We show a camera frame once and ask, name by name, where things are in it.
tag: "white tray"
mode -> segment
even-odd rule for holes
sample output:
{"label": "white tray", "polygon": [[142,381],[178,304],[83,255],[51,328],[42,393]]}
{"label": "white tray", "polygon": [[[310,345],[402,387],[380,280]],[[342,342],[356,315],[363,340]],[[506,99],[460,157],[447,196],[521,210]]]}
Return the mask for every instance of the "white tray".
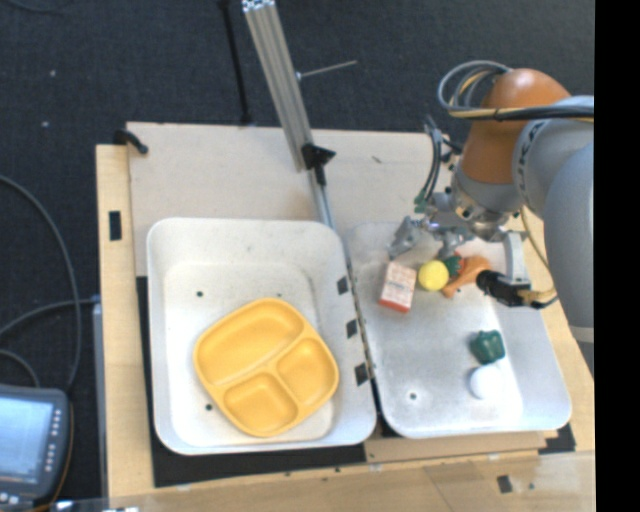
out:
{"label": "white tray", "polygon": [[[375,427],[369,382],[339,237],[317,222],[170,218],[147,237],[154,423],[162,442],[185,455],[357,444]],[[240,306],[279,297],[297,308],[334,355],[332,399],[290,431],[269,439],[238,430],[217,409],[192,363],[198,336]]]}
{"label": "white tray", "polygon": [[[365,322],[382,415],[404,437],[544,431],[563,426],[571,402],[539,311],[508,308],[475,284],[452,299],[416,284],[412,308],[403,314],[380,306],[386,246],[397,223],[368,223],[345,237],[355,291]],[[441,247],[431,236],[396,261],[418,269]],[[479,239],[460,248],[462,256],[485,256],[505,272],[502,244]],[[503,393],[479,400],[469,391],[479,366],[469,343],[480,330],[497,329],[506,356],[498,361]]]}

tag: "yellow ball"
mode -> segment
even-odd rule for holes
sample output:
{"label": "yellow ball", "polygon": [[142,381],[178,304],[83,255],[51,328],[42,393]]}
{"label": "yellow ball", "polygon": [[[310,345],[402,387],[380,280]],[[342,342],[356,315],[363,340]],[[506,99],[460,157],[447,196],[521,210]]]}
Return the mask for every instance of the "yellow ball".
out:
{"label": "yellow ball", "polygon": [[420,267],[418,282],[429,291],[442,290],[449,282],[449,270],[440,260],[431,260]]}

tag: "black bracket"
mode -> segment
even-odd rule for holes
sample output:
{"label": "black bracket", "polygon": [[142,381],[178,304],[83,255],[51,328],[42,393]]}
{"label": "black bracket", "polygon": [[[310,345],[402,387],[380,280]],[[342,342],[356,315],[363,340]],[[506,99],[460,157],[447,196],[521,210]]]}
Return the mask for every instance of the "black bracket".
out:
{"label": "black bracket", "polygon": [[129,143],[133,145],[141,155],[146,155],[149,152],[148,146],[145,146],[142,142],[140,142],[140,139],[129,130],[116,130],[116,132],[113,134],[113,143],[118,145],[126,145],[127,143]]}
{"label": "black bracket", "polygon": [[304,164],[307,166],[307,169],[313,169],[315,171],[316,181],[318,182],[318,185],[323,187],[327,184],[327,178],[324,174],[324,166],[334,156],[336,156],[335,151],[314,146],[310,142],[302,146],[302,158],[304,158]]}

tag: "dark floor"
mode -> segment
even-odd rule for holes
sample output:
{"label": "dark floor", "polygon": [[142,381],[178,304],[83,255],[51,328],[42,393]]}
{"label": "dark floor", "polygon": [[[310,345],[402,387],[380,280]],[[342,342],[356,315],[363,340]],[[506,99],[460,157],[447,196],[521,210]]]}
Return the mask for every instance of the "dark floor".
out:
{"label": "dark floor", "polygon": [[[314,128],[419,131],[430,113],[454,139],[468,126],[435,102],[454,65],[490,59],[554,76],[593,94],[595,0],[282,0],[296,68],[357,60],[303,80]],[[250,111],[277,125],[240,9],[230,9]],[[99,294],[94,147],[127,121],[238,123],[220,3],[197,0],[1,0],[0,174],[36,196],[66,241],[80,296]],[[64,260],[37,210],[0,184],[0,325],[71,298]],[[100,493],[90,309],[70,396],[74,456],[62,495]],[[43,385],[64,386],[75,342],[69,308],[7,333],[0,349],[26,358]],[[0,381],[29,383],[0,359]]]}

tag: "wooden table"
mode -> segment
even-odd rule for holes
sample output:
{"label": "wooden table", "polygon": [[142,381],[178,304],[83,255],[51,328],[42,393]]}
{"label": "wooden table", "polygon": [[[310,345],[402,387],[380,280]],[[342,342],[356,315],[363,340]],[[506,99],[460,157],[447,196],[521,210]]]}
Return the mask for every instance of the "wooden table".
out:
{"label": "wooden table", "polygon": [[[179,165],[181,169],[192,168],[196,173],[199,172],[198,169],[203,164],[202,158],[213,159],[212,165],[214,167],[228,168],[230,165],[235,165],[236,168],[245,169],[255,165],[252,159],[257,159],[262,167],[282,165],[282,162],[290,159],[284,137],[277,129],[185,127],[145,123],[130,124],[129,129],[134,131],[143,142],[150,144],[151,152],[160,147],[155,144],[156,141],[170,141],[162,147],[170,144],[171,147],[180,149],[179,151],[176,149],[176,156],[172,162],[167,162],[167,165],[169,167]],[[350,211],[354,208],[353,201],[351,203],[345,202],[344,198],[349,197],[346,194],[349,192],[349,187],[356,184],[353,180],[358,173],[367,176],[364,181],[357,182],[358,186],[363,183],[366,185],[367,180],[369,182],[375,181],[375,172],[380,172],[380,165],[383,166],[383,173],[377,175],[380,179],[396,179],[406,171],[413,173],[414,176],[416,173],[420,173],[421,179],[424,180],[431,158],[428,139],[424,134],[324,130],[318,130],[314,133],[318,145],[335,150],[339,157],[343,157],[342,160],[336,157],[328,167],[331,169],[329,180],[333,187],[329,190],[330,198],[334,201],[332,203],[335,206],[334,214],[339,219],[349,218],[349,215],[352,214]],[[203,141],[208,144],[205,146],[208,153],[203,152]],[[271,156],[265,159],[264,154],[261,154],[260,151],[256,154],[256,144],[262,147],[261,151],[266,152],[264,154]],[[133,148],[126,146],[99,145],[96,148],[108,495],[112,498],[141,495],[163,496],[162,499],[154,498],[154,504],[160,506],[159,503],[163,503],[163,500],[166,500],[166,503],[174,502],[175,499],[183,499],[184,501],[186,495],[183,492],[182,498],[180,498],[180,491],[176,488],[155,488],[153,483],[135,282],[136,265],[140,265],[139,261],[136,262],[135,247],[136,243],[141,243],[141,235],[134,234],[132,214],[130,169],[131,162],[135,162],[135,158],[142,157],[137,155]],[[270,185],[266,180],[260,182],[260,186],[268,189],[273,184]],[[409,183],[407,190],[413,194],[417,191],[414,183]],[[380,218],[389,220],[389,215],[393,213],[394,204],[406,202],[410,208],[412,195],[392,197],[388,201],[383,201],[382,198],[385,197],[386,191],[384,183],[378,183],[372,187],[369,196],[374,204],[378,204],[375,201],[379,202],[378,216]],[[229,216],[239,215],[235,213],[236,211],[240,212],[237,204],[231,204],[229,208],[231,211]],[[255,209],[253,212],[245,211],[244,215],[251,217],[255,211],[260,209],[260,205],[256,205]],[[113,221],[113,212],[118,212],[121,222],[121,236],[115,237],[115,240],[112,239],[114,237],[110,224]],[[288,216],[286,211],[283,211],[281,215]],[[300,215],[301,218],[309,216],[313,216],[313,207],[304,210]],[[401,217],[395,215],[392,220],[400,221]],[[344,224],[338,224],[339,232],[349,227],[347,221]],[[541,223],[532,219],[532,224],[534,235],[538,240],[542,240]],[[533,251],[528,247],[526,250],[527,265],[534,285],[538,289],[543,289],[550,282],[549,277]],[[561,307],[555,304],[545,309],[543,316],[573,406],[570,424],[576,440],[576,454],[574,455],[577,458],[571,459],[567,464],[571,465],[573,470],[579,466],[582,468],[579,471],[584,471],[586,467],[586,473],[589,473],[589,468],[593,465],[591,461],[595,460],[593,378],[577,343],[571,336]],[[295,487],[292,482],[297,482],[295,485],[300,486],[300,491],[303,489],[309,491],[311,488],[316,489],[314,486],[320,486],[318,489],[321,489],[322,482],[326,482],[326,479],[330,478],[331,485],[351,489],[349,495],[353,501],[352,508],[358,509],[358,503],[362,504],[358,498],[362,497],[358,486],[361,486],[362,493],[366,493],[371,498],[372,494],[380,493],[382,496],[389,492],[385,486],[397,488],[398,479],[400,479],[403,482],[403,488],[406,487],[401,496],[409,500],[407,503],[411,503],[413,499],[421,501],[426,499],[427,495],[431,496],[428,492],[425,494],[424,478],[433,483],[435,481],[433,468],[442,462],[451,464],[452,468],[462,468],[461,474],[469,470],[469,466],[465,464],[482,464],[488,461],[508,464],[508,461],[514,458],[523,457],[524,464],[532,464],[536,467],[544,466],[548,469],[548,459],[541,460],[542,457],[538,456],[537,449],[545,446],[545,440],[554,435],[556,435],[555,432],[524,432],[412,441],[402,438],[382,438],[378,434],[374,434],[365,443],[367,453],[367,463],[365,464],[293,474],[269,474],[201,482],[191,484],[188,488],[196,502],[197,493],[216,492],[217,496],[222,496],[221,493],[227,493],[225,496],[235,496],[235,501],[229,498],[229,503],[233,502],[233,507],[235,507],[241,503],[248,503],[246,499],[249,494],[242,490],[246,489],[246,485],[251,485],[256,493],[273,492],[274,496],[284,496],[289,495],[290,492],[297,492],[298,487]],[[475,474],[482,473],[482,471],[490,472],[487,469],[478,469],[481,467],[484,466],[473,466],[472,469]],[[424,468],[432,468],[431,477],[429,477],[428,470]],[[415,486],[411,483],[412,479],[417,479]],[[265,483],[269,483],[267,487],[270,490],[261,487]],[[317,496],[319,504],[324,503],[322,496],[323,493],[319,492]]]}

